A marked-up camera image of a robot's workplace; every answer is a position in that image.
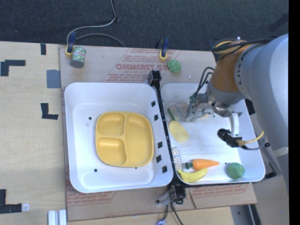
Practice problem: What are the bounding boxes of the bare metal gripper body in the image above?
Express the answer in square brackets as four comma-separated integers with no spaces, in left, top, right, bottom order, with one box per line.
[192,93,243,122]

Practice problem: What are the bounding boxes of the patterned square packet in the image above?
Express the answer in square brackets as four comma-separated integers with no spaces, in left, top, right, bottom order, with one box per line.
[168,102,189,121]

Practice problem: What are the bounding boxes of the thin black and white rod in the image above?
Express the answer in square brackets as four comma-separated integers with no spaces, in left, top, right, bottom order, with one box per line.
[152,78,182,207]

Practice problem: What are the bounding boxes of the white plastic tray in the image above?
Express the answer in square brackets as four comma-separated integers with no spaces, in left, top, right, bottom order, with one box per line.
[160,82,266,186]
[64,82,174,194]

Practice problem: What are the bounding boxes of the small patterned carton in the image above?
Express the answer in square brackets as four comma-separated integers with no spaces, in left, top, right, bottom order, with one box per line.
[171,147,182,171]

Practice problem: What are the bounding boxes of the orange carrot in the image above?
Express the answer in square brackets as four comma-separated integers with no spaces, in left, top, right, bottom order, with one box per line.
[185,158,220,171]

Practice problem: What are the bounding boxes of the green grapes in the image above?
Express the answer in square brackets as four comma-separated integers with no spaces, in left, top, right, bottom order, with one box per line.
[166,59,182,74]

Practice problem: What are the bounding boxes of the yellow divided plate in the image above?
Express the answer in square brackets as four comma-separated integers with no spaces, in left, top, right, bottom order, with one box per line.
[95,111,155,168]

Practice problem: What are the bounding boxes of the yellow banana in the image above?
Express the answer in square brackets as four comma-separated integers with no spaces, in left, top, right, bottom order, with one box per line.
[176,167,209,183]

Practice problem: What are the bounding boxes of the green round fruit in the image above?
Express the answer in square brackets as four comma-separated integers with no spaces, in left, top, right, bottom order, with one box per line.
[225,162,246,180]

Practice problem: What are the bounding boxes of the brown cardboard board red print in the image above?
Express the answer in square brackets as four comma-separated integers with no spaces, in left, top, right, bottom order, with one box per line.
[59,45,258,222]

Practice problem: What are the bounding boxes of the green and white can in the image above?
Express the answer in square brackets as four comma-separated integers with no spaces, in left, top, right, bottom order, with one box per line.
[70,46,87,69]

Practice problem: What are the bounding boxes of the black cylinder on white bracket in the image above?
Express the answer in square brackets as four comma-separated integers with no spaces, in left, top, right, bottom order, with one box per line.
[217,112,243,148]

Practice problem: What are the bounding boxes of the black block with thin wires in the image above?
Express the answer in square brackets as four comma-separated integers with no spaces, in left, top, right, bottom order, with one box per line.
[147,70,163,87]
[172,183,187,203]

